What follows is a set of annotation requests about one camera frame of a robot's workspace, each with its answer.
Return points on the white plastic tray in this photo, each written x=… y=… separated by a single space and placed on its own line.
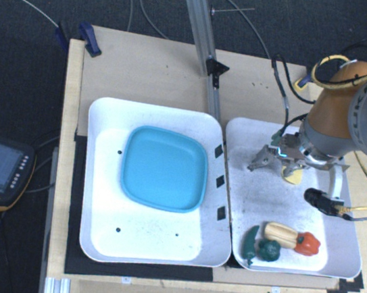
x=143 y=232
x=271 y=200

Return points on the blue plate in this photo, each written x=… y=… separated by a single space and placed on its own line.
x=164 y=168

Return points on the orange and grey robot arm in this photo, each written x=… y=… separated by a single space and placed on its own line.
x=336 y=107

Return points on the pale wood board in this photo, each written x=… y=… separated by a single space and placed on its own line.
x=147 y=68

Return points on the dark green chili pepper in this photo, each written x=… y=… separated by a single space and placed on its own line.
x=250 y=242

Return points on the pale yellow round slice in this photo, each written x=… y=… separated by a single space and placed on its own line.
x=296 y=179

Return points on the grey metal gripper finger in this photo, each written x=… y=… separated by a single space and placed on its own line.
x=291 y=169
x=263 y=158

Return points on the black cylinder on white bracket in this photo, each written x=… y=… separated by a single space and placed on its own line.
x=320 y=199

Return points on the yellow corn cob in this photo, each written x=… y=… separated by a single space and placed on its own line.
x=279 y=234

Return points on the dark green bell pepper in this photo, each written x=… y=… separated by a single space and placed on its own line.
x=269 y=250

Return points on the orange bell pepper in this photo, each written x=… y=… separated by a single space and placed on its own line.
x=308 y=244

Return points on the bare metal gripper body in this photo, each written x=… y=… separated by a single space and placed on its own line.
x=294 y=150

